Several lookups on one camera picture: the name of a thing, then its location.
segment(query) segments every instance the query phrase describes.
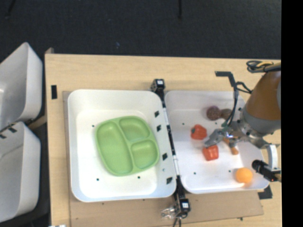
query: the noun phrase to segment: wooden table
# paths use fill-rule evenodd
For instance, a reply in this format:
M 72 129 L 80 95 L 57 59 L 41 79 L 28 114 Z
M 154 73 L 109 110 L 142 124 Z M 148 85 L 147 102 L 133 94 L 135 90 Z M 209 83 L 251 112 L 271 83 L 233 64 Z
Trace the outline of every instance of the wooden table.
M 244 59 L 172 58 L 45 54 L 46 108 L 50 171 L 51 224 L 68 227 L 172 226 L 160 211 L 173 198 L 83 203 L 69 186 L 65 143 L 63 92 L 76 89 L 148 90 L 154 79 L 164 79 L 166 90 L 231 91 L 227 78 L 215 71 L 230 71 L 236 81 L 254 88 L 262 76 L 246 70 Z M 247 100 L 248 95 L 241 96 Z M 281 143 L 281 131 L 267 141 Z M 278 148 L 281 167 L 281 146 Z M 282 226 L 281 183 L 270 184 L 273 198 L 259 200 L 257 191 L 187 194 L 192 211 L 182 220 L 187 227 Z

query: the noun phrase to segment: orange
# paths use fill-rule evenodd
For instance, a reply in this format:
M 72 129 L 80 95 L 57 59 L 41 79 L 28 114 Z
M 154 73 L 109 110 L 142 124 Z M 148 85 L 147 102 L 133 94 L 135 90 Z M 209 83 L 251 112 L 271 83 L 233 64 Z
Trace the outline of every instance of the orange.
M 246 167 L 239 168 L 236 171 L 236 180 L 239 183 L 249 183 L 252 180 L 253 173 Z

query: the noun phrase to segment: green plate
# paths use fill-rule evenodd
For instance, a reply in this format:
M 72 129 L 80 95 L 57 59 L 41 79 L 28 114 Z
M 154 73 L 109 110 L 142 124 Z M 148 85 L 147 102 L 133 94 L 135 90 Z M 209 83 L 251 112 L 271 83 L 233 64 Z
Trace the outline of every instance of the green plate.
M 159 161 L 157 141 L 142 118 L 125 116 L 102 122 L 95 139 L 106 169 L 124 176 L 144 171 Z

